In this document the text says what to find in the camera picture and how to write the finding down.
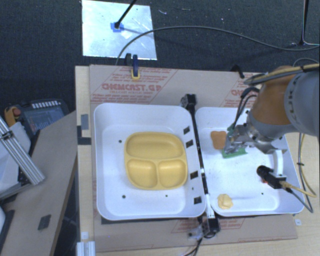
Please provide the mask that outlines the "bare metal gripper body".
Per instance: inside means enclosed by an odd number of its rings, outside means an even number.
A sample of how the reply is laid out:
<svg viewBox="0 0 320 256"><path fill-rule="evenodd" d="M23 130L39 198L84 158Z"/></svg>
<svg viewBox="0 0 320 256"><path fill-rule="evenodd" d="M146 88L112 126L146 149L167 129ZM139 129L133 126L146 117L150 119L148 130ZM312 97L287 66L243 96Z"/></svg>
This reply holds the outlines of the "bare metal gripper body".
<svg viewBox="0 0 320 256"><path fill-rule="evenodd" d="M272 145L274 139L262 135L251 123L241 125L231 124L227 128L226 140L234 145L237 142L246 142L247 147L257 148L264 154L272 154L275 151L281 151L283 154L287 151L285 148L276 148ZM236 151L227 155L234 155L240 151Z"/></svg>

